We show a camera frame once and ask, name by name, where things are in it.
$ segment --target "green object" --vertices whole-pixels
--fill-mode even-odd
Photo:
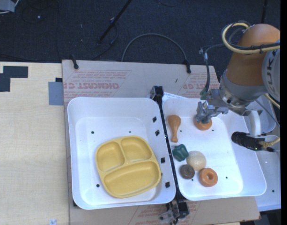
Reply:
[[[173,157],[178,160],[179,162],[185,160],[188,156],[189,153],[185,147],[184,144],[180,144],[178,146],[175,146],[175,148],[172,151]]]

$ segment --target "yellow plate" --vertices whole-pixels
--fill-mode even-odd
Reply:
[[[106,191],[125,198],[154,188],[161,171],[153,150],[139,136],[123,136],[96,149],[96,167]]]

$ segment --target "black connector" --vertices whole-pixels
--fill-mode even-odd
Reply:
[[[249,134],[247,133],[234,132],[232,134],[232,141],[248,149],[259,151],[263,148],[263,146],[259,144],[259,142],[264,141],[264,138],[254,138],[249,136]]]

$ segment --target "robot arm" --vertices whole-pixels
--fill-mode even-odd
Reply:
[[[237,45],[226,40],[228,29],[234,26],[245,27]],[[250,26],[238,22],[224,28],[222,40],[233,54],[221,77],[219,89],[207,91],[205,102],[199,102],[195,121],[209,123],[212,117],[227,114],[229,109],[240,116],[248,116],[252,130],[248,136],[257,138],[256,144],[248,148],[258,150],[258,142],[263,141],[259,138],[261,129],[258,128],[261,111],[248,110],[247,106],[267,93],[280,102],[280,31],[268,24]],[[242,133],[232,136],[239,145],[242,145],[242,138]]]

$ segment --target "wooden surface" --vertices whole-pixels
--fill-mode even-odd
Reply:
[[[63,106],[49,105],[48,82],[61,64],[28,66],[28,78],[11,78],[0,92],[0,225],[69,224]]]

